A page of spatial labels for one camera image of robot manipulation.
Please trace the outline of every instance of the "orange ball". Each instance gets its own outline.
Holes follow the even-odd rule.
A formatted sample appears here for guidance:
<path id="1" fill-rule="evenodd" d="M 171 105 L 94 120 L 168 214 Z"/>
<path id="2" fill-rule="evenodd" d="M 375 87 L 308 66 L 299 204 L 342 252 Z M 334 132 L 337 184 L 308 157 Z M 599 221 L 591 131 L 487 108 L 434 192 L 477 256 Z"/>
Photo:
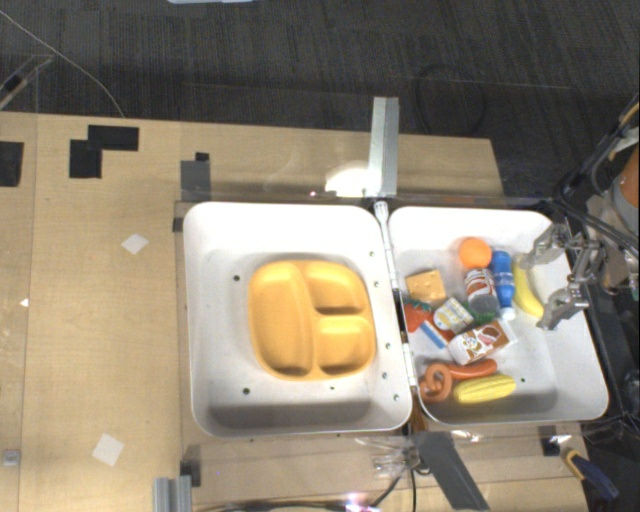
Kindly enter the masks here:
<path id="1" fill-rule="evenodd" d="M 458 257 L 467 268 L 487 268 L 491 263 L 491 247 L 479 238 L 467 238 L 458 249 Z"/>

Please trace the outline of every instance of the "dark floor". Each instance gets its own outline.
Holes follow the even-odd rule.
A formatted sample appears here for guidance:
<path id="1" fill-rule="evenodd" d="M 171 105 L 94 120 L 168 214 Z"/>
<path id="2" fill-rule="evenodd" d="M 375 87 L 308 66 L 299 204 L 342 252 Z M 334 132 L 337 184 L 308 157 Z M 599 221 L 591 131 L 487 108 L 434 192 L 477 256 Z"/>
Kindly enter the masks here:
<path id="1" fill-rule="evenodd" d="M 399 96 L 404 133 L 492 140 L 507 193 L 548 194 L 638 90 L 638 0 L 0 0 L 98 76 L 127 117 L 368 130 Z M 0 18 L 0 78 L 48 50 Z M 61 59 L 41 112 L 116 115 Z M 13 110 L 35 110 L 25 91 Z"/>

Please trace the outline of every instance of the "sausage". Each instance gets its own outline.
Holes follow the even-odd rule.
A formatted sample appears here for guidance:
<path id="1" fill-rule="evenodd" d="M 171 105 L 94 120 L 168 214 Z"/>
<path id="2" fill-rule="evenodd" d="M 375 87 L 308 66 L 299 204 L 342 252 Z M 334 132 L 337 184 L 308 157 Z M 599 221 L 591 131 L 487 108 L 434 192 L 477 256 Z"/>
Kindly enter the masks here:
<path id="1" fill-rule="evenodd" d="M 426 404 L 442 402 L 451 393 L 453 379 L 446 364 L 434 363 L 424 372 L 424 379 L 420 381 L 420 398 Z"/>
<path id="2" fill-rule="evenodd" d="M 493 359 L 483 359 L 475 364 L 460 366 L 447 364 L 451 377 L 457 380 L 475 379 L 476 377 L 488 377 L 498 369 L 498 364 Z"/>

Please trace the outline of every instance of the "wooden table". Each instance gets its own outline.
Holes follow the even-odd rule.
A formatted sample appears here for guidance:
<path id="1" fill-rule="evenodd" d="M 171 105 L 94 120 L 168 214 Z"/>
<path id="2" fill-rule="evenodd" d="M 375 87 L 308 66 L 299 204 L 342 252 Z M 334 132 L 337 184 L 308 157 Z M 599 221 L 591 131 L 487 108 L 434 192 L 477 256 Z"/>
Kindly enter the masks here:
<path id="1" fill-rule="evenodd" d="M 105 151 L 100 180 L 70 179 L 69 141 L 86 139 L 89 124 L 139 127 L 139 150 Z M 369 135 L 0 113 L 0 140 L 25 143 L 20 186 L 0 188 L 0 240 L 11 247 L 0 248 L 0 276 L 11 276 L 0 305 L 12 312 L 0 317 L 0 449 L 22 451 L 19 467 L 0 468 L 0 508 L 150 511 L 154 478 L 175 478 L 182 455 L 172 232 L 180 161 L 209 153 L 218 190 L 264 183 L 276 192 L 321 190 L 331 169 L 366 161 Z M 485 140 L 401 136 L 399 170 L 404 190 L 502 193 Z M 149 240 L 136 255 L 121 246 L 132 234 Z M 28 308 L 17 305 L 27 297 Z M 510 441 L 462 450 L 493 510 L 584 510 L 580 483 L 559 458 L 541 456 L 535 429 L 501 429 Z M 92 457 L 103 433 L 124 443 L 113 467 Z M 310 460 L 329 453 L 322 437 L 315 448 L 313 438 L 301 442 Z M 581 438 L 570 443 L 585 451 Z M 221 468 L 232 468 L 219 488 L 232 478 L 238 498 L 275 492 L 274 485 L 290 488 L 281 496 L 299 496 L 311 481 L 284 455 L 260 459 L 259 448 L 252 460 L 243 454 L 255 446 L 247 452 L 232 442 L 208 449 Z M 384 489 L 388 481 L 375 479 L 361 456 L 349 459 L 347 450 L 347 461 L 360 465 L 345 473 L 314 464 L 311 477 L 331 482 L 345 473 L 354 490 Z M 420 510 L 449 510 L 433 478 L 418 484 Z M 407 510 L 410 500 L 399 490 L 385 509 Z"/>

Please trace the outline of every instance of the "white diamond sticker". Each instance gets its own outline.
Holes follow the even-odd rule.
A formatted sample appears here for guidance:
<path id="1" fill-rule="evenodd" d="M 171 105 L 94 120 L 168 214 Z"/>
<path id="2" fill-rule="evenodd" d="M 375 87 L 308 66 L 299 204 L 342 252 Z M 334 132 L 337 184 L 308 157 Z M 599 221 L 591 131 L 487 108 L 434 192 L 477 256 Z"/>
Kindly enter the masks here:
<path id="1" fill-rule="evenodd" d="M 124 443 L 111 437 L 109 434 L 102 434 L 100 441 L 93 450 L 93 456 L 105 464 L 113 467 L 118 462 L 118 457 L 124 448 Z"/>
<path id="2" fill-rule="evenodd" d="M 124 247 L 131 254 L 138 254 L 148 243 L 149 240 L 136 233 L 122 242 L 122 247 Z"/>

